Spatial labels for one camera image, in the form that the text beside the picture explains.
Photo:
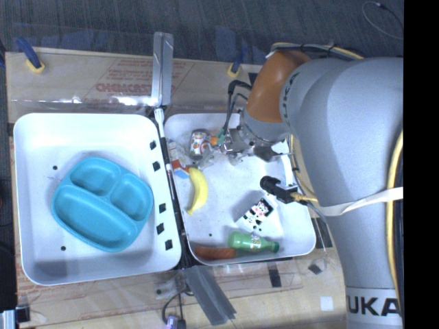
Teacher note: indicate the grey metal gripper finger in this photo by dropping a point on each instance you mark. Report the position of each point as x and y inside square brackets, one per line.
[209, 159]
[236, 158]

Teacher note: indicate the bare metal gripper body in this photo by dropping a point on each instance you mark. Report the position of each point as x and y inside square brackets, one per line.
[245, 142]

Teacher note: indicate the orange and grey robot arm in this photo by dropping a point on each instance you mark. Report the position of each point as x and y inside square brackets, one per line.
[346, 142]

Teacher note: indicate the white and orange can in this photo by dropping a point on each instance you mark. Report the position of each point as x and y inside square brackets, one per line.
[199, 146]

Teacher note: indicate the small orange round piece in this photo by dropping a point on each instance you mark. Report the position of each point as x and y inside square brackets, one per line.
[214, 140]

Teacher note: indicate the white plastic tray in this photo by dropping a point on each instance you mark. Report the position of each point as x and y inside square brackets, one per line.
[37, 183]
[226, 183]

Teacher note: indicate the yellow banana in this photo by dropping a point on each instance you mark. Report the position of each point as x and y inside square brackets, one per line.
[200, 187]

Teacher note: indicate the white red blue carton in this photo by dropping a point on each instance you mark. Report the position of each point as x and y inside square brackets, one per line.
[178, 163]

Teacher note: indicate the white carton with black spots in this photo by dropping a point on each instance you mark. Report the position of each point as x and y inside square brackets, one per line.
[257, 212]

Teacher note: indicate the green bottle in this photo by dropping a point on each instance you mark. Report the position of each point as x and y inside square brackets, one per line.
[247, 241]

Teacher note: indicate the blue divided plate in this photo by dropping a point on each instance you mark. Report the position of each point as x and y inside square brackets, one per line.
[99, 214]

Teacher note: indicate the brown cardboard board red print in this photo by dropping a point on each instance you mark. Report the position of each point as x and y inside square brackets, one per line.
[85, 77]

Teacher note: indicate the black cylinder on white bracket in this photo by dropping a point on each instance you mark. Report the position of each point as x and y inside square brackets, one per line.
[279, 190]

